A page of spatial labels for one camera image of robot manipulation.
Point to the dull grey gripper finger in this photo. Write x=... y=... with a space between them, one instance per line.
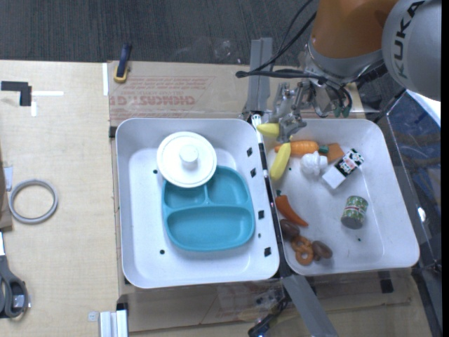
x=285 y=130
x=298 y=123

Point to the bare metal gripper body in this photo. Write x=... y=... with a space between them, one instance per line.
x=324 y=98

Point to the yellow oval toy food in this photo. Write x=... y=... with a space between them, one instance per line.
x=268 y=129

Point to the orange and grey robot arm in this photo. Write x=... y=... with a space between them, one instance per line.
x=343 y=12

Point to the orange carrot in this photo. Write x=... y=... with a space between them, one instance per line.
x=303 y=147

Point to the yellow banana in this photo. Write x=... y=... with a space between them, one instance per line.
x=280 y=161

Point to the white toy figure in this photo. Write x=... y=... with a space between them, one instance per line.
x=312 y=163

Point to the orange wedge slice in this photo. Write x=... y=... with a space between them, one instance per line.
x=336 y=152

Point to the white cow print carton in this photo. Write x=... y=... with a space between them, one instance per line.
x=342 y=168

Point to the orange chili pepper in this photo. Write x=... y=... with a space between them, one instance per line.
x=287 y=207

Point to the white round lidded bowl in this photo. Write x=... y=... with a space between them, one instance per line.
x=187 y=158

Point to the green can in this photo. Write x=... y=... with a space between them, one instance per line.
x=354 y=212

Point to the blue divided plate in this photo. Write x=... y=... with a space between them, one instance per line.
x=210 y=223

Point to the orange pretzel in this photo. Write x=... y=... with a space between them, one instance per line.
x=303 y=251

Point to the white plastic tray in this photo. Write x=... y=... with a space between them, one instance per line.
x=386 y=223
x=140 y=258

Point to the brown cardboard board red print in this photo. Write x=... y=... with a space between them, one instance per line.
x=158 y=83

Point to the grey scissors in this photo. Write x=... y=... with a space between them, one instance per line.
x=8 y=276

